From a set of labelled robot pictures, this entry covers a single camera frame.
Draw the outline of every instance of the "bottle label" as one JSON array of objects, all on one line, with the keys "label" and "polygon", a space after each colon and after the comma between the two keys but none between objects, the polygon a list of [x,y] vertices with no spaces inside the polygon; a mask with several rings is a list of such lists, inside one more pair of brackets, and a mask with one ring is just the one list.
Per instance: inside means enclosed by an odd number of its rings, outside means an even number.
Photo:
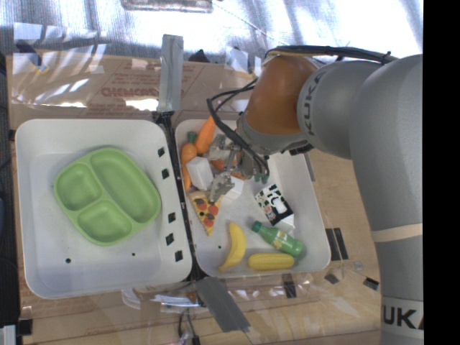
[{"label": "bottle label", "polygon": [[273,239],[272,245],[276,249],[281,249],[281,247],[285,245],[287,241],[288,241],[288,235],[284,231],[278,230],[275,238]]}]

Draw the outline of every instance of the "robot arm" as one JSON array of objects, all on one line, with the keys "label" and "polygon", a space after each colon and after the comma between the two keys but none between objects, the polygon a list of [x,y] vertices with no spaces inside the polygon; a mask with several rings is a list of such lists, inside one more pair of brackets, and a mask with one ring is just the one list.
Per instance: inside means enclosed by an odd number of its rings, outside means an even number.
[{"label": "robot arm", "polygon": [[[353,162],[379,260],[381,344],[423,344],[423,56],[322,49],[363,60],[318,68],[298,47],[275,49],[236,133],[262,156],[315,147]],[[269,172],[239,154],[245,176]]]}]

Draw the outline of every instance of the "carrot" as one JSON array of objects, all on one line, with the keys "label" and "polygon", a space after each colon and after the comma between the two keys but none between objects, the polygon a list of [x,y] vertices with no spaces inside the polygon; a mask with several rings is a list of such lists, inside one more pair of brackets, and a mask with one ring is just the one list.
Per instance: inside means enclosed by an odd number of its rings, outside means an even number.
[{"label": "carrot", "polygon": [[187,143],[182,146],[180,151],[180,164],[182,165],[182,178],[184,182],[184,189],[189,190],[192,186],[192,180],[190,178],[190,174],[187,170],[187,162],[193,160],[197,155],[197,149],[195,146],[195,139],[197,134],[195,132],[188,132],[187,133]]},{"label": "carrot", "polygon": [[[222,160],[221,158],[217,160],[212,160],[210,161],[211,165],[213,165],[218,171],[224,171],[224,168],[226,166],[226,162]],[[231,176],[234,176],[235,178],[241,179],[241,180],[246,180],[246,178],[241,174],[240,172],[232,172]]]},{"label": "carrot", "polygon": [[213,117],[210,115],[205,121],[201,130],[196,137],[195,146],[199,155],[206,153],[209,150],[214,138],[214,130],[216,129],[216,123],[214,122]]}]

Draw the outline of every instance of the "yellow toy corn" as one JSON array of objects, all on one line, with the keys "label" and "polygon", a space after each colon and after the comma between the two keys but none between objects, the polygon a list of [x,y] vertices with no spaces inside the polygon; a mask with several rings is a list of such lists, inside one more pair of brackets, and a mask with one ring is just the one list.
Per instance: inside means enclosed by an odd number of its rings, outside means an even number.
[{"label": "yellow toy corn", "polygon": [[253,270],[283,270],[294,265],[294,257],[286,253],[255,253],[248,259]]}]

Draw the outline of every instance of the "banana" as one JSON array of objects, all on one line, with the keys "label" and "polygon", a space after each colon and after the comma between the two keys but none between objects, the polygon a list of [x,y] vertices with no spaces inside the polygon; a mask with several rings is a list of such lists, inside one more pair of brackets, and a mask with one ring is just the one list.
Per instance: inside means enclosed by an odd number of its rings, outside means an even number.
[{"label": "banana", "polygon": [[243,260],[244,253],[246,252],[246,237],[243,229],[238,224],[231,222],[229,224],[229,232],[231,248],[225,262],[218,267],[220,272],[224,271],[226,268],[234,267],[239,264]]}]

